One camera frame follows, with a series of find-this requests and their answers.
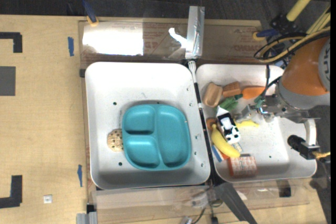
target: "wooden surface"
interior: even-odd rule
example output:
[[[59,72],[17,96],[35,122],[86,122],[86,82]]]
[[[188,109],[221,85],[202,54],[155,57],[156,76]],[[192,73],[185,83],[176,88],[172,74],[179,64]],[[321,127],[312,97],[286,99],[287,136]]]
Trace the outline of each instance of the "wooden surface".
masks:
[[[0,209],[0,223],[76,223],[87,202],[78,21],[83,17],[0,15],[0,31],[20,32],[23,53],[0,39],[0,66],[16,67],[16,96],[0,97],[0,197],[23,176],[20,207]],[[68,37],[75,42],[70,57]],[[77,175],[82,165],[83,187]],[[309,204],[252,210],[258,223],[325,223],[315,190]],[[43,195],[52,194],[51,204]],[[232,213],[220,223],[237,221]],[[179,223],[180,219],[138,223]],[[210,223],[203,217],[199,223]]]

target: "white square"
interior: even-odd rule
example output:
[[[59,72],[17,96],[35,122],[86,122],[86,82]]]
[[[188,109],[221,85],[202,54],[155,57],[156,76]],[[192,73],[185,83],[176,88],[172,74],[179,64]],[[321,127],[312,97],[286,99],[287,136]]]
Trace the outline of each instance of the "white square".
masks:
[[[53,202],[53,196],[51,194],[43,196],[43,202],[45,204],[51,204]]]

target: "gray square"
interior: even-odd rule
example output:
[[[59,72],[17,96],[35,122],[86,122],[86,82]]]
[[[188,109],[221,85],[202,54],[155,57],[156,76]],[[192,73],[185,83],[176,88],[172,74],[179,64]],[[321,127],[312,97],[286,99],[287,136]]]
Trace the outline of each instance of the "gray square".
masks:
[[[16,67],[0,67],[0,96],[15,96]]]

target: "teal divided plate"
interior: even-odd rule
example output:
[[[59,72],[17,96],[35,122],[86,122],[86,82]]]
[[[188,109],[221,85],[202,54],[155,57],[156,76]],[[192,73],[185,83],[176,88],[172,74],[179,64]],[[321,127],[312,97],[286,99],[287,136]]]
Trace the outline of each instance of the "teal divided plate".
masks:
[[[178,169],[190,158],[187,120],[179,109],[170,105],[129,108],[122,119],[122,138],[127,160],[139,169]]]

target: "wooden table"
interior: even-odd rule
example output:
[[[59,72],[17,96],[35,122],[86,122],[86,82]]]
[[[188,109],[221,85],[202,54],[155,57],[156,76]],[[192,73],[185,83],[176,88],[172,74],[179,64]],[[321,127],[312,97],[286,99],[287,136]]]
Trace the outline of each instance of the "wooden table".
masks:
[[[23,202],[0,209],[0,223],[76,223],[88,198],[78,22],[83,17],[0,15],[1,32],[20,32],[23,53],[0,39],[0,66],[16,67],[15,96],[0,96],[0,197],[23,176]],[[70,56],[68,37],[74,39]],[[82,166],[82,186],[77,174]],[[52,195],[52,203],[44,203]],[[252,210],[258,223],[325,223],[315,190],[308,205]],[[222,223],[237,221],[219,214]],[[181,219],[139,223],[179,223]],[[202,218],[199,223],[209,223]]]

